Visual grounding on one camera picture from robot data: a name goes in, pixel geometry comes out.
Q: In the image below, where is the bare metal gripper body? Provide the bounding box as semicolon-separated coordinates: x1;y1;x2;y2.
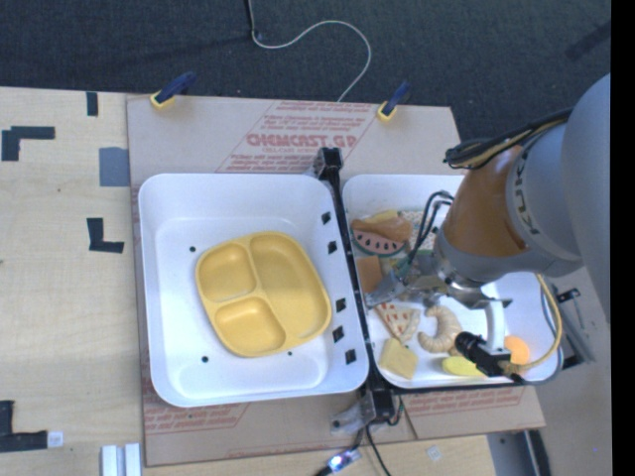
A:
404;255;491;312

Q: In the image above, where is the orange cheese slice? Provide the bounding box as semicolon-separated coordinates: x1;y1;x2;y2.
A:
355;256;384;295

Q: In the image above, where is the pizza slice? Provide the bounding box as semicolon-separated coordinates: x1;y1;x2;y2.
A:
373;301;423;345

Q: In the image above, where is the thin black rod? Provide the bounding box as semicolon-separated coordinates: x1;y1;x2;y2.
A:
327;166;384;392

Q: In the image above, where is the red watermelon slice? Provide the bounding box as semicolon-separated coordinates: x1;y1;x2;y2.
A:
351;229;409;258

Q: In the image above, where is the beige croissant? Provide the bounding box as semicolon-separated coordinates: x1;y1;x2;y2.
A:
417;304;464;354

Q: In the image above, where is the orange toy chicken piece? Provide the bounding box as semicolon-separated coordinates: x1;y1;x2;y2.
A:
351;215;414;243

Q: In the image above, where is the beige patterned cracker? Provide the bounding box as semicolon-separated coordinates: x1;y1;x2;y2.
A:
396;208;429;243

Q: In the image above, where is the yellow cheese wedge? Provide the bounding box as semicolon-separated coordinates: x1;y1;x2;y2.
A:
378;337;420;381

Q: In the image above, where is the yellow banana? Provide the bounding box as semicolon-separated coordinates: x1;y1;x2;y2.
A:
441;355;488;379

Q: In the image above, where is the white plastic tray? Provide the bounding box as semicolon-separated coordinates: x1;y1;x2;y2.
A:
341;174;565;390
137;173;371;409

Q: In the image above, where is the orange ball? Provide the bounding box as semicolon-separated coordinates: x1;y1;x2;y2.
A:
502;334;532;367

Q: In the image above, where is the yellow divided plate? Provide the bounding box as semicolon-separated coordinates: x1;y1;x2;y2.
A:
194;230;332;359

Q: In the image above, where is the brown cardboard board red print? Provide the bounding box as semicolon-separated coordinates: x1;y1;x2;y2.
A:
126;94;547;468

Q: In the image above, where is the black cylinder on white bracket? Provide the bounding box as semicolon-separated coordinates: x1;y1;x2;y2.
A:
454;297;515;379

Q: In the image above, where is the black block with thin wires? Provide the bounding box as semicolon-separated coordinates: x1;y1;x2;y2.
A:
316;147;344;181
367;387;399;423

